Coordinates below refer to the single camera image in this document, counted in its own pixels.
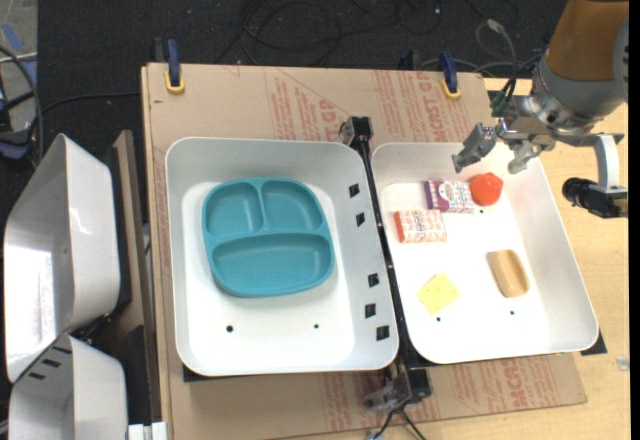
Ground black cylinder on white bracket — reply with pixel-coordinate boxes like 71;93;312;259
561;131;630;220

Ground brown cardboard board red print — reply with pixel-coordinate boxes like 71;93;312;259
140;61;589;440

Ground orange toy fruit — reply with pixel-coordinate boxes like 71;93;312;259
468;171;505;208

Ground blue divided plate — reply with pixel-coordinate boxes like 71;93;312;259
200;177;337;299

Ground white plastic tray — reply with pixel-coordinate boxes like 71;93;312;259
6;332;130;440
164;136;401;378
2;132;122;385
370;141;601;366

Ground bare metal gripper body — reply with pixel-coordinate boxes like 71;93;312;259
493;95;600;153

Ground black block with thin wires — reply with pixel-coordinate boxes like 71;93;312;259
363;366;433;413
340;115;375;147

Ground orange and white carton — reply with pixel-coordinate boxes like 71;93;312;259
392;208;449;245

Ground purple and white carton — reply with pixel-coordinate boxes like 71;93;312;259
423;178;476;215

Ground tan toy bread bun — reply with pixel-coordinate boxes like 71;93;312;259
485;248;532;300

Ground thin black rod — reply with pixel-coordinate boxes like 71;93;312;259
356;137;417;370

